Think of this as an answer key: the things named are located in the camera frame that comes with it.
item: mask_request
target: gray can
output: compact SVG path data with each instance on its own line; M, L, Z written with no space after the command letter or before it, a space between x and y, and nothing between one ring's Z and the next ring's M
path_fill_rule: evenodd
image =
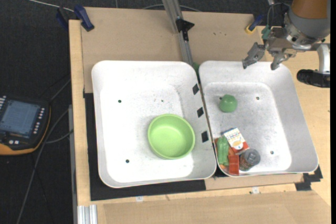
M249 148L239 156L239 170L248 171L251 167L260 162L260 154L258 151Z

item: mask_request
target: wooden table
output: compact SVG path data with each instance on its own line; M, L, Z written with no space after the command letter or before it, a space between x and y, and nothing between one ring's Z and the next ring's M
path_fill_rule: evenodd
M330 89L296 80L300 69L317 69L315 52L300 53L284 64L290 69L323 174L310 191L296 191L302 174L209 178L206 191L91 201L85 93L92 92L91 69L101 60L181 60L177 35L165 11L87 8L95 29L86 32L71 20L70 56L74 108L77 205L97 205L98 223L329 223ZM260 31L248 35L248 14L184 12L195 23L189 31L193 60L236 60L246 57ZM264 60L272 61L267 54Z

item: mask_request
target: white plastic tray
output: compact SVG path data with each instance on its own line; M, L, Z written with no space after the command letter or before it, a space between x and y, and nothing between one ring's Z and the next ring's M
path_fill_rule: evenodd
M197 76L183 62L102 61L92 69L98 169L114 188L204 179L216 169ZM147 130L158 115L184 117L196 141L185 158L165 160L150 149Z
M261 155L258 165L240 175L304 173L318 166L316 151L303 116L292 76L283 65L269 62L243 69L241 62L207 61L199 75L213 139L237 127L250 148ZM233 95L237 109L224 113L220 97Z

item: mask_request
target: black floor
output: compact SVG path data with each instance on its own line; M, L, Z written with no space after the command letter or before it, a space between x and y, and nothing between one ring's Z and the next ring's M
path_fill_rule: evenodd
M115 7L114 0L38 1L71 9L76 4ZM266 0L179 1L181 5L205 12L255 16L265 14L268 7ZM159 4L161 0L118 0L118 3L120 8L144 8ZM0 94L49 100L69 79L70 73L68 33L56 21L56 8L27 0L0 0L0 14ZM67 86L51 104L52 124L70 104L71 88ZM65 117L51 139L61 137L68 130ZM1 224L16 222L37 153L0 156ZM67 139L45 146L20 223L72 223Z

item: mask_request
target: green ball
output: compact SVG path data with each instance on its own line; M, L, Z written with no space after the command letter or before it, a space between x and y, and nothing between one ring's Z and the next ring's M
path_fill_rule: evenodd
M238 101L237 99L230 94L226 94L222 97L220 103L219 103L219 108L223 112L229 113L229 112L234 112L237 108Z

